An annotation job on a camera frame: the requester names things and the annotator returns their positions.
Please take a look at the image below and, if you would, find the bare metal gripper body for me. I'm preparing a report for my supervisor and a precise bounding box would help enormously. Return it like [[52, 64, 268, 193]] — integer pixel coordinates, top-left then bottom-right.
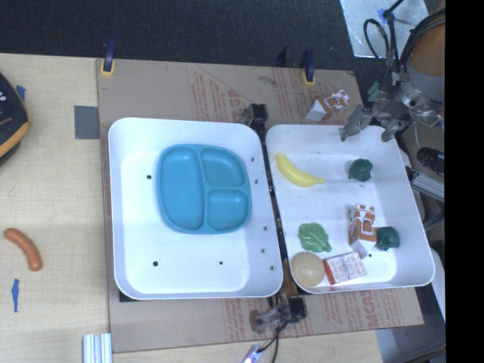
[[372, 83, 444, 129]]

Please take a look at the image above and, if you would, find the orange and white carton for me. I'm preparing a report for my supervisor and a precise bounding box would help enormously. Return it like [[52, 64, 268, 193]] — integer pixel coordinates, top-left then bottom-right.
[[304, 89, 352, 123], [347, 203, 378, 259]]

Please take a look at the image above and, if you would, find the dark green broccoli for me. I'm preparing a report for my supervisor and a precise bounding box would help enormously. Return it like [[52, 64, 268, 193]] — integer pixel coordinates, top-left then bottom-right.
[[347, 158, 374, 183], [374, 225, 401, 252]]

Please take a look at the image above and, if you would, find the yellow banana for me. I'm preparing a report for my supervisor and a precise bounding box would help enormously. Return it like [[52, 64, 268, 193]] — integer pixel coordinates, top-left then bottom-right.
[[275, 152, 326, 188]]

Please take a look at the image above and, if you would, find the white plastic tray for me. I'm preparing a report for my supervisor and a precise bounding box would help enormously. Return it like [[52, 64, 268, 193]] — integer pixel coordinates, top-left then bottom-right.
[[107, 116, 284, 301], [264, 123, 436, 295]]

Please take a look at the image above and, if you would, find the thin black rod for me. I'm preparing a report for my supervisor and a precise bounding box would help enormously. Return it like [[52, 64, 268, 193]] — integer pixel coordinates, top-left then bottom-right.
[[255, 121, 293, 298]]

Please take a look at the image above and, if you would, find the green lettuce leaf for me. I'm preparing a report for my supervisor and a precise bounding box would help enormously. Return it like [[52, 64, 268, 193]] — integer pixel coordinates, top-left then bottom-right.
[[297, 222, 333, 253]]

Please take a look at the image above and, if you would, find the orange and white packet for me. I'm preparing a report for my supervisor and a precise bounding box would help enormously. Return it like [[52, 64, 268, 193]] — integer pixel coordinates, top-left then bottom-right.
[[322, 251, 368, 286]]

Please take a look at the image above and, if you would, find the beige round bread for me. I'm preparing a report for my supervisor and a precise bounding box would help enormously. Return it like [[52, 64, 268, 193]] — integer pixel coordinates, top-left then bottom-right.
[[290, 251, 326, 289]]

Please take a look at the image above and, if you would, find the blue divided plate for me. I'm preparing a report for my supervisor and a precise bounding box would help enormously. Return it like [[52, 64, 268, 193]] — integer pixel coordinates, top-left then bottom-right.
[[156, 144, 253, 235]]

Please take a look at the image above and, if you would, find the brown cardboard board red print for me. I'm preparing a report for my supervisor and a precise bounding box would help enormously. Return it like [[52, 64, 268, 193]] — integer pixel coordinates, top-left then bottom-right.
[[95, 58, 425, 354]]

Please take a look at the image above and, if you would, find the orange sausage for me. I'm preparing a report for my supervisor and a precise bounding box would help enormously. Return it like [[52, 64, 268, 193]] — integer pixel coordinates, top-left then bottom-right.
[[4, 228, 43, 272]]

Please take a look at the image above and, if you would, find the black cylinder on white bracket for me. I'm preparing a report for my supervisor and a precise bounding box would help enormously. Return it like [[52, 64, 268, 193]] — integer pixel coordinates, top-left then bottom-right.
[[416, 146, 445, 175]]

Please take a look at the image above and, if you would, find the black block with thin wires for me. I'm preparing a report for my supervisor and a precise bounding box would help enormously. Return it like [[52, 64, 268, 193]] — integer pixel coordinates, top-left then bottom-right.
[[239, 103, 268, 128], [249, 295, 307, 333]]

